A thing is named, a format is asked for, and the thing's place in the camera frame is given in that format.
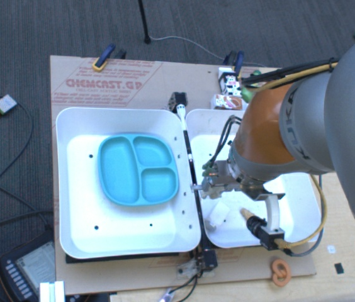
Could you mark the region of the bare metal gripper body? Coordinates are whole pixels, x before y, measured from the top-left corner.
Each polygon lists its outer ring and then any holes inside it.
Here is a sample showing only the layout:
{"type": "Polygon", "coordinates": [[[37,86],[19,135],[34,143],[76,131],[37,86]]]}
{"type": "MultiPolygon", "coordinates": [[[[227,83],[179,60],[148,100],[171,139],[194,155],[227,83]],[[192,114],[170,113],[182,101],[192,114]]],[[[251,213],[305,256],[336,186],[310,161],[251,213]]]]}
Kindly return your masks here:
{"type": "Polygon", "coordinates": [[[232,170],[227,160],[217,160],[207,165],[207,181],[212,189],[223,189],[223,192],[240,191],[251,199],[264,199],[269,191],[264,181],[253,179],[241,171],[232,170]]]}

